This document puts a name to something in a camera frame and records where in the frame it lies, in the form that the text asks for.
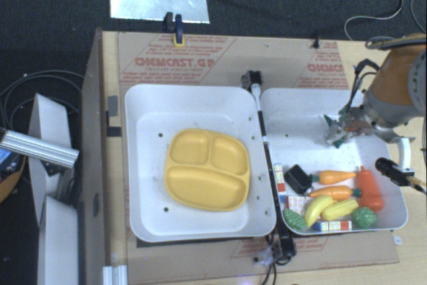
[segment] metal bar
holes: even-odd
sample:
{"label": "metal bar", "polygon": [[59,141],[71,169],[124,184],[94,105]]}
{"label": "metal bar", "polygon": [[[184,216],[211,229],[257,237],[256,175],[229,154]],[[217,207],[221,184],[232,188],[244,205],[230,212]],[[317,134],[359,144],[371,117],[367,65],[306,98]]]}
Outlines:
{"label": "metal bar", "polygon": [[6,150],[66,168],[73,168],[79,156],[79,151],[77,150],[47,143],[41,139],[17,133],[10,129],[1,129],[0,136],[0,147]]}

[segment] yellow plate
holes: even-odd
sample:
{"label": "yellow plate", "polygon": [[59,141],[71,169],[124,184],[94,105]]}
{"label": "yellow plate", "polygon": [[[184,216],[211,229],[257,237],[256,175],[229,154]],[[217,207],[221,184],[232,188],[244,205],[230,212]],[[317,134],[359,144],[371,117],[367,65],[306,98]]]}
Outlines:
{"label": "yellow plate", "polygon": [[250,162],[245,145],[234,137],[205,129],[185,129],[167,150],[165,186],[187,206],[231,211],[248,196]]}

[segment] white tray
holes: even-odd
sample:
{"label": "white tray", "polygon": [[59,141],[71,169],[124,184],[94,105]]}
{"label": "white tray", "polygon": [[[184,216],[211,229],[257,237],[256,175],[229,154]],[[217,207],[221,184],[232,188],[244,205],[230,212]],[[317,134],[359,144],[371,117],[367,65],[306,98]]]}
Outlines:
{"label": "white tray", "polygon": [[[136,85],[125,96],[130,223],[148,242],[265,236],[276,224],[255,101],[237,87]],[[231,135],[248,149],[246,202],[211,212],[173,200],[164,185],[167,147],[186,128]]]}
{"label": "white tray", "polygon": [[[331,89],[271,88],[265,91],[261,105],[272,162],[282,164],[284,172],[298,164],[307,174],[321,170],[356,171],[364,166],[372,171],[384,201],[384,208],[378,212],[378,221],[368,230],[401,228],[408,219],[402,192],[375,168],[378,158],[390,158],[386,143],[375,135],[361,135],[339,149],[326,144],[328,125],[323,115],[337,118],[337,112],[347,103],[349,96],[350,91]],[[362,96],[359,93],[353,106],[361,103]],[[340,184],[355,188],[354,182],[351,179]],[[296,195],[287,184],[286,193],[289,196]],[[296,233],[317,235],[357,231],[325,233],[310,229]]]}

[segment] robotic hand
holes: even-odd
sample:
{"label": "robotic hand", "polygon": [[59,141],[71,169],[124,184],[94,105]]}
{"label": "robotic hand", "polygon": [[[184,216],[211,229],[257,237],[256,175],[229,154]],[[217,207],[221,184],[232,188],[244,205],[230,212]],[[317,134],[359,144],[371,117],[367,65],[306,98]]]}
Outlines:
{"label": "robotic hand", "polygon": [[[366,47],[390,49],[390,53],[381,67],[368,59],[356,66],[350,99],[338,112],[339,119],[332,120],[325,115],[329,125],[326,141],[338,148],[354,136],[375,134],[387,143],[398,144],[399,165],[392,162],[391,167],[403,172],[404,169],[409,168],[408,158],[405,160],[405,156],[408,156],[405,149],[408,150],[409,143],[414,138],[401,137],[394,132],[394,128],[415,117],[424,117],[423,139],[425,140],[426,35],[415,34],[401,39],[378,37],[367,41]],[[360,76],[366,66],[373,68],[374,72],[367,72]],[[371,86],[364,92],[362,105],[352,107],[353,98],[363,78],[370,74],[376,74],[376,76]],[[423,144],[425,161],[425,141]],[[394,174],[385,170],[380,171],[389,177]]]}

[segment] yellow corn cob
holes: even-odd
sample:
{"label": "yellow corn cob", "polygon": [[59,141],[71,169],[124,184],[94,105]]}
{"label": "yellow corn cob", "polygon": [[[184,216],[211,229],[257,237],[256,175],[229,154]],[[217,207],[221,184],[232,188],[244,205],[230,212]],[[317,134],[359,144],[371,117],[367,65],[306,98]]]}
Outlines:
{"label": "yellow corn cob", "polygon": [[327,221],[335,220],[341,216],[351,214],[358,207],[359,203],[354,198],[349,198],[348,200],[326,207],[322,211],[322,218]]}

